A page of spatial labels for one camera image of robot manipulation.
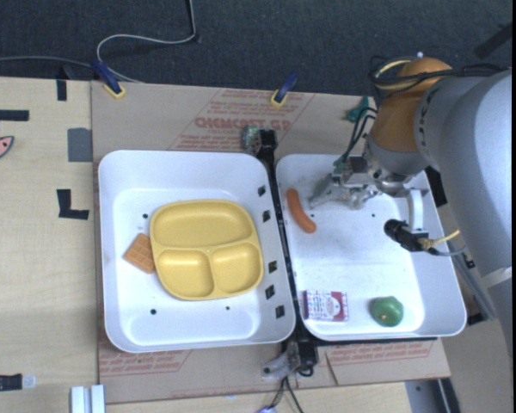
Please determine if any orange sausage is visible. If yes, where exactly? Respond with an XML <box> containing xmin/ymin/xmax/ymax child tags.
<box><xmin>286</xmin><ymin>188</ymin><xmax>318</xmax><ymax>235</ymax></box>

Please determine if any red and white carton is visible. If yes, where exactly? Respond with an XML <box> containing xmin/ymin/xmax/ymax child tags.
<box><xmin>302</xmin><ymin>289</ymin><xmax>350</xmax><ymax>324</ymax></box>

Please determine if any orange waffle biscuit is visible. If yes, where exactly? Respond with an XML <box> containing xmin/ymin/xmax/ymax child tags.
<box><xmin>121</xmin><ymin>232</ymin><xmax>157</xmax><ymax>275</ymax></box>

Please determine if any brown cardboard board red print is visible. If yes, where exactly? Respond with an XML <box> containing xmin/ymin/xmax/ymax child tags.
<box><xmin>89</xmin><ymin>79</ymin><xmax>453</xmax><ymax>404</ymax></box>

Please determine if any yellow divided plate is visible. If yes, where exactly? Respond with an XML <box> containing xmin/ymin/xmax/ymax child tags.
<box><xmin>148</xmin><ymin>199</ymin><xmax>266</xmax><ymax>302</ymax></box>

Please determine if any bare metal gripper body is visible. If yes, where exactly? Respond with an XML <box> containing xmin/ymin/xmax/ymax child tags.
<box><xmin>335</xmin><ymin>156</ymin><xmax>416</xmax><ymax>197</ymax></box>

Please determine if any black block with thin wires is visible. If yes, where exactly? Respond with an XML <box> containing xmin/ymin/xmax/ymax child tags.
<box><xmin>240</xmin><ymin>127</ymin><xmax>280</xmax><ymax>159</ymax></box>
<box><xmin>261</xmin><ymin>339</ymin><xmax>320</xmax><ymax>379</ymax></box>

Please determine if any black cylinder on white bracket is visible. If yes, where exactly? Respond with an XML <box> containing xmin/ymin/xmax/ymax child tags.
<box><xmin>383</xmin><ymin>187</ymin><xmax>432</xmax><ymax>254</ymax></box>

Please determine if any white plastic tray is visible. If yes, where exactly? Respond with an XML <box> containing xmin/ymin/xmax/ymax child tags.
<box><xmin>97</xmin><ymin>149</ymin><xmax>298</xmax><ymax>354</ymax></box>
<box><xmin>274</xmin><ymin>152</ymin><xmax>469</xmax><ymax>342</ymax></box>

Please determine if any green round fruit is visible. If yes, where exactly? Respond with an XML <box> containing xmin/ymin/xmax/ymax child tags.
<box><xmin>368</xmin><ymin>295</ymin><xmax>404</xmax><ymax>329</ymax></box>

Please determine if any thin black rod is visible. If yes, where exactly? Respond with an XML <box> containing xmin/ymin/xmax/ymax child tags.
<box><xmin>257</xmin><ymin>144</ymin><xmax>311</xmax><ymax>353</ymax></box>

